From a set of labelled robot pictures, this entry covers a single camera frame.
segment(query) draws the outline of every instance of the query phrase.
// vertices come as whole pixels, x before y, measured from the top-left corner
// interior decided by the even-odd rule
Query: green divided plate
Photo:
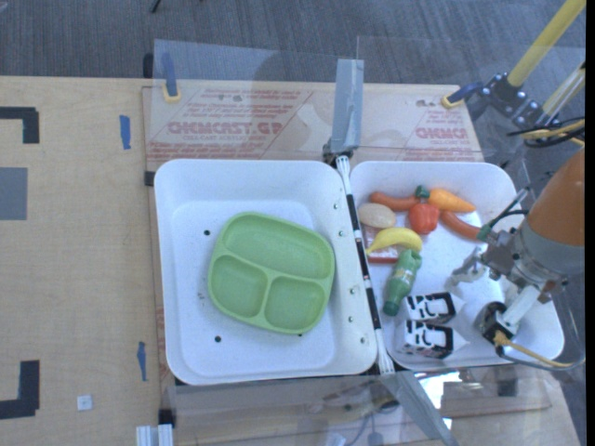
[[[335,254],[320,234],[275,216],[245,212],[218,236],[208,292],[238,321],[285,334],[309,331],[323,317]]]

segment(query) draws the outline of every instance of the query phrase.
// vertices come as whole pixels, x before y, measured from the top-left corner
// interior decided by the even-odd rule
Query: toy banana
[[[400,245],[407,249],[421,251],[422,241],[417,233],[405,227],[392,227],[380,230],[372,244],[370,244],[365,253],[369,255],[373,251],[386,248],[392,245]]]

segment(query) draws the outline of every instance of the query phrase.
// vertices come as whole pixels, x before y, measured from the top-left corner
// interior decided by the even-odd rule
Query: toy tomato
[[[409,225],[418,234],[428,234],[436,230],[440,218],[440,208],[429,203],[416,203],[409,208]]]

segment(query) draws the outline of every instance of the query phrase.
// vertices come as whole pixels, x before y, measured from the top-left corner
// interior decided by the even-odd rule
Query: orange carrot
[[[474,242],[479,241],[477,239],[477,235],[480,232],[480,229],[470,225],[467,223],[467,221],[463,221],[453,212],[442,211],[440,213],[440,220],[447,228],[450,228],[452,231],[460,234],[462,237],[473,240]]]
[[[370,195],[370,203],[383,204],[390,208],[393,212],[406,212],[414,204],[419,203],[419,198],[414,195],[404,198],[397,198],[391,197],[390,195],[387,195],[381,191],[375,191]]]
[[[431,189],[428,192],[423,185],[419,185],[416,189],[416,196],[427,198],[429,204],[433,204],[441,210],[458,213],[471,213],[475,211],[475,205],[473,203],[463,200],[446,189]]]

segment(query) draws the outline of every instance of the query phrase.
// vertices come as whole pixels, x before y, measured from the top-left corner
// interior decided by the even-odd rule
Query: table
[[[144,178],[142,93],[151,82],[0,81],[0,106],[39,114],[38,143],[23,143],[22,120],[0,119],[0,168],[19,169],[0,171],[0,197],[26,195],[24,215],[17,206],[0,219],[0,412],[22,413],[0,420],[0,438],[5,445],[132,444],[137,426],[156,425],[167,384]],[[23,388],[35,386],[37,365],[38,405],[34,389],[28,396]],[[577,444],[559,384],[539,378],[551,407],[455,419],[461,444],[476,443],[478,431],[486,444],[519,437]]]

